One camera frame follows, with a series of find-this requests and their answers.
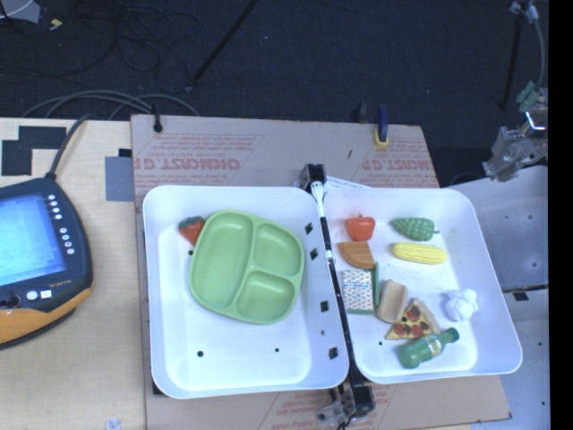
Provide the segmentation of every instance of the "green plate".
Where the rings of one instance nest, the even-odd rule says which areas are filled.
[[[204,307],[250,323],[275,323],[293,308],[304,247],[288,229],[241,211],[207,218],[193,250],[189,289]]]

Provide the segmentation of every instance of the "blue screen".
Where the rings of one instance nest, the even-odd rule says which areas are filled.
[[[0,200],[0,287],[65,269],[42,194]]]

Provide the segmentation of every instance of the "green bottle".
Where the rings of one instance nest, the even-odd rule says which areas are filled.
[[[398,351],[398,358],[404,368],[417,368],[422,362],[432,360],[443,352],[446,344],[459,340],[458,330],[448,328],[440,334],[424,334]]]

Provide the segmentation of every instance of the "corn cob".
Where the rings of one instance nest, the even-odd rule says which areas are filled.
[[[430,240],[434,234],[440,232],[434,231],[433,221],[425,218],[404,217],[402,219],[394,219],[390,224],[397,232],[417,241]]]
[[[410,242],[396,242],[392,252],[397,258],[410,262],[423,262],[425,264],[440,264],[445,262],[448,254],[442,248],[434,245],[412,244]]]

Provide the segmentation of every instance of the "table surface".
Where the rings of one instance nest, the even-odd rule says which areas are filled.
[[[73,121],[4,118],[0,140],[17,140],[23,124],[69,129]],[[68,320],[0,351],[0,420],[11,428],[103,429],[110,419],[122,430],[146,427],[134,203],[107,201],[105,175],[106,158],[131,147],[129,122],[89,121],[60,161],[57,181],[89,237],[96,286]],[[55,154],[34,150],[31,176],[0,176],[0,186],[44,176]]]

